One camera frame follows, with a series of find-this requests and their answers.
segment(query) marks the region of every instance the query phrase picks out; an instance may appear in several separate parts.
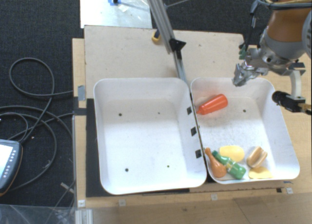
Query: empty white tray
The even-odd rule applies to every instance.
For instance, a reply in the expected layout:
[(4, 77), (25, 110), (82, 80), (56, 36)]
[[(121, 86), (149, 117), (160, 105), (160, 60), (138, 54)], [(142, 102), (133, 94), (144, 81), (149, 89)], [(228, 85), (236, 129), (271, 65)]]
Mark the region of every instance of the empty white tray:
[(244, 149), (245, 158), (239, 164), (247, 169), (241, 180), (231, 175), (215, 178), (209, 159), (208, 171), (218, 183), (245, 183), (269, 179), (250, 179), (246, 157), (256, 146), (268, 152), (263, 166), (273, 175), (270, 180), (294, 179), (300, 167), (280, 109), (272, 101), (274, 87), (266, 79), (248, 81), (235, 87), (230, 78), (199, 78), (192, 82), (191, 91), (196, 110), (205, 101), (224, 94), (228, 106), (207, 115), (197, 115), (197, 123), (203, 147), (211, 151), (226, 145), (238, 145)]
[(111, 194), (197, 187), (207, 177), (185, 82), (103, 79), (94, 87), (101, 184)]

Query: metal plate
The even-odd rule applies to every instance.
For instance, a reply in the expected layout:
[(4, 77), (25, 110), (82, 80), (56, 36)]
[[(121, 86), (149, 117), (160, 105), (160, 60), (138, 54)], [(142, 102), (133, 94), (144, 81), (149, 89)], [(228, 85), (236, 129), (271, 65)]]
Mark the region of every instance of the metal plate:
[(147, 0), (80, 0), (80, 26), (102, 25), (133, 28), (152, 28)]

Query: handheld device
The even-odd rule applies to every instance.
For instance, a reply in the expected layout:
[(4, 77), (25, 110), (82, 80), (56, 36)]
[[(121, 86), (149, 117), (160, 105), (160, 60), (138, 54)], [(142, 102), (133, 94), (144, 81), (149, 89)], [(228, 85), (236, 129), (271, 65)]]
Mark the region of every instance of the handheld device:
[(19, 142), (0, 139), (0, 196), (12, 185), (20, 168), (22, 153)]

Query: green bottle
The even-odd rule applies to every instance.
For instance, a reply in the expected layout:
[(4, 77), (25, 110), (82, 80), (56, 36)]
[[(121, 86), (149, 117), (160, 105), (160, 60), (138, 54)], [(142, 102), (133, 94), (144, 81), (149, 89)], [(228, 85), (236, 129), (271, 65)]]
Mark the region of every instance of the green bottle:
[(230, 157), (219, 155), (216, 151), (213, 151), (212, 154), (220, 163), (225, 165), (230, 175), (239, 180), (243, 178), (246, 173), (246, 169), (244, 167), (238, 165), (238, 163), (234, 162)]

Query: black carpet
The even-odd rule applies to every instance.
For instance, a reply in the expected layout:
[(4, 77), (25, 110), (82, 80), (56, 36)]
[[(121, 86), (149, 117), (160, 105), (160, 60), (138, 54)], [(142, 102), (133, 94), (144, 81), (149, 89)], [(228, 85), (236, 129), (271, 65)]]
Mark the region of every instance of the black carpet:
[[(167, 5), (180, 0), (163, 0)], [(174, 29), (231, 32), (246, 35), (249, 29), (249, 9), (254, 0), (192, 0), (170, 7), (168, 15)], [(258, 24), (252, 38), (266, 26), (269, 11), (260, 8)], [(72, 38), (82, 38), (79, 26), (79, 0), (1, 0), (0, 2), (0, 107), (27, 105), (43, 109), (48, 100), (25, 96), (13, 88), (9, 69), (13, 62), (25, 57), (37, 58), (49, 65), (55, 76), (55, 92), (72, 90)], [(33, 62), (19, 63), (13, 79), (23, 90), (51, 93), (51, 78), (46, 68)], [(38, 116), (38, 112), (22, 109), (1, 109)], [(73, 111), (72, 94), (54, 96), (48, 111), (55, 115)], [(64, 118), (71, 128), (71, 117)], [(73, 181), (72, 140), (59, 122), (52, 122), (57, 141), (57, 156), (47, 172), (21, 189), (0, 197), (0, 204), (54, 206), (64, 193), (63, 182)], [(0, 139), (8, 139), (24, 129), (19, 117), (2, 117)], [(54, 143), (49, 131), (38, 127), (24, 144), (19, 174), (12, 188), (32, 179), (50, 162)], [(68, 194), (60, 206), (68, 206)]]

